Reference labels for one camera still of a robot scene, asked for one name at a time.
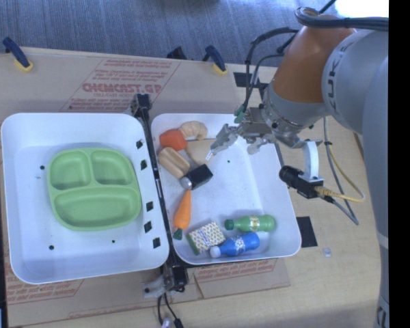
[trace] bottle label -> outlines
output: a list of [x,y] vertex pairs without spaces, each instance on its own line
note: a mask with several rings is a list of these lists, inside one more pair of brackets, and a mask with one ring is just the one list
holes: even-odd
[[251,216],[250,217],[250,221],[251,221],[251,230],[256,232],[258,231],[258,228],[260,227],[260,219],[257,216]]
[[245,251],[245,242],[243,238],[236,237],[234,239],[234,243],[235,243],[235,254],[236,255],[239,255]]

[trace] blue clamp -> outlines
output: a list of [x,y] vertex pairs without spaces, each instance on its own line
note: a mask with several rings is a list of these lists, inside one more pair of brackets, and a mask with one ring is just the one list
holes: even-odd
[[30,62],[23,51],[20,49],[19,45],[15,43],[9,36],[3,39],[3,44],[6,46],[6,51],[10,51],[14,57],[14,63],[23,72],[30,72],[33,68],[33,63]]
[[219,51],[213,45],[207,46],[205,51],[206,55],[202,61],[208,61],[208,58],[211,57],[214,61],[213,68],[217,74],[226,75],[226,73],[228,73],[228,69],[225,67],[225,62],[223,61]]

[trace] white bottle cap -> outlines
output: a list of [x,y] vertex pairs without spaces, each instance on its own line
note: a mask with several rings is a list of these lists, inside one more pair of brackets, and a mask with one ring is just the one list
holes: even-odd
[[214,247],[211,247],[210,255],[211,255],[211,258],[219,258],[221,255],[220,248],[216,245]]

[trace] toy carrot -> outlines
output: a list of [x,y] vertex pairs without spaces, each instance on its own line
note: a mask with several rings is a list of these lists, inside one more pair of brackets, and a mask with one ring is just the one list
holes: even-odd
[[182,197],[178,210],[174,216],[174,225],[176,227],[175,233],[173,233],[173,238],[182,239],[182,231],[185,230],[191,220],[191,191],[187,189],[184,196]]

